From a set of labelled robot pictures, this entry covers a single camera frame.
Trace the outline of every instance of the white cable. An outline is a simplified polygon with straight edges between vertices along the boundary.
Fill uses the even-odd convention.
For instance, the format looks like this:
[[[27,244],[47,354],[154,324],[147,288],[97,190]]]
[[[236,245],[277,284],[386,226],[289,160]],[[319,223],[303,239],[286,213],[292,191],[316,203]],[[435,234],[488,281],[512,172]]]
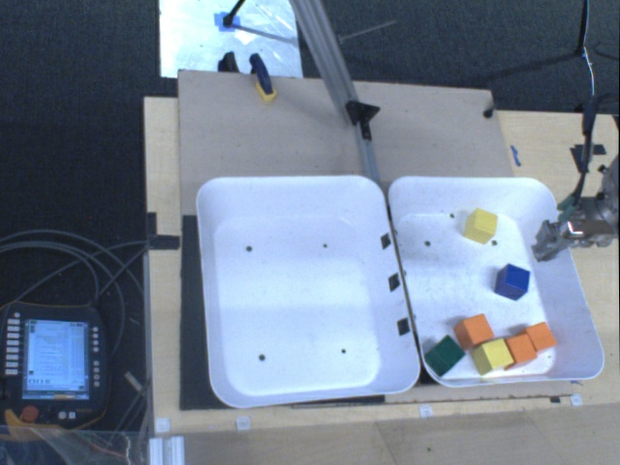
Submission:
[[[590,55],[588,54],[588,48],[585,46],[586,37],[588,36],[588,27],[590,25],[590,0],[585,0],[585,29],[583,31],[583,53],[581,56],[588,65],[588,71],[590,71],[590,85],[592,90],[592,96],[595,94],[594,85],[594,69],[592,68],[592,62],[590,61]]]

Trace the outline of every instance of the red button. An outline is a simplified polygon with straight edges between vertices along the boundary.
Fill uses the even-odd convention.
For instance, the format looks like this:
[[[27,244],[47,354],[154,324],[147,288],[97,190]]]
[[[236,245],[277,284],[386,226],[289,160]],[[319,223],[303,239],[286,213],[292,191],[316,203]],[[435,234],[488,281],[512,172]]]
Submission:
[[[33,405],[23,407],[19,419],[24,423],[32,423],[39,418],[39,409]]]

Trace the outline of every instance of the black carpet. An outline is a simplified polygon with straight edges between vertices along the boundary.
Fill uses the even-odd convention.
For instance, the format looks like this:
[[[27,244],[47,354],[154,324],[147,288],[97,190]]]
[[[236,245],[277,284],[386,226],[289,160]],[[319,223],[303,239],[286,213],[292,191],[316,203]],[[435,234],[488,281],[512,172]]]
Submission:
[[[619,4],[592,0],[599,93],[618,92]],[[356,79],[490,88],[500,109],[556,111],[573,111],[590,91],[573,54],[581,5],[325,0],[341,35],[397,20],[345,42]],[[176,81],[159,78],[158,1],[0,0],[0,16],[0,236],[54,228],[105,245],[144,239],[142,98],[176,94]],[[305,50],[302,63],[316,75]],[[617,101],[604,108],[617,112]],[[39,279],[46,259],[1,257],[0,301]],[[80,296],[81,287],[64,294]],[[135,397],[124,373],[146,381],[141,298],[127,289],[132,321],[100,429],[115,428]]]
[[[202,301],[201,250],[196,216],[183,216],[181,282],[181,394],[182,410],[228,408],[211,388]]]

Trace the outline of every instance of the white tray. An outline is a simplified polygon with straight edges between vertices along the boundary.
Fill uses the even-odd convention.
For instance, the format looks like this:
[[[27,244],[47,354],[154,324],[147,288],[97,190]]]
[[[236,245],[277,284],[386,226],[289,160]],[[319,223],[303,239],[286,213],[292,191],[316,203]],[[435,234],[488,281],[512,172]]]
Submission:
[[[557,347],[530,363],[481,377],[468,354],[443,377],[450,387],[596,377],[604,353],[568,250],[538,263],[531,245],[545,219],[557,217],[548,189],[526,178],[402,177],[389,188],[389,205],[412,303],[420,350],[426,353],[453,327],[479,313],[496,337],[547,321]],[[498,215],[496,245],[463,237],[476,207]],[[493,292],[506,264],[531,271],[528,293],[517,301]]]
[[[219,178],[197,204],[209,376],[224,403],[385,394],[416,382],[419,353],[413,333],[399,332],[409,313],[399,275],[390,290],[399,267],[375,183]]]

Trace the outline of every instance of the black clamp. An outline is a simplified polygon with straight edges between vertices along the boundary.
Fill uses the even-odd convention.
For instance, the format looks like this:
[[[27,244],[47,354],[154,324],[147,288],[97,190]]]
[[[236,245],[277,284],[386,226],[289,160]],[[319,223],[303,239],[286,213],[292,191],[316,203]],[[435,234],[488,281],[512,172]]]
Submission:
[[[355,126],[357,123],[361,128],[361,137],[365,140],[372,140],[370,133],[370,120],[377,115],[380,108],[373,105],[363,104],[357,100],[351,100],[347,103],[347,113],[351,122]]]
[[[146,214],[146,235],[149,250],[178,250],[181,247],[180,236],[157,234],[157,214]]]
[[[234,58],[234,52],[229,51],[224,55],[224,58],[217,64],[218,73],[238,73],[239,68],[236,65],[236,58]]]

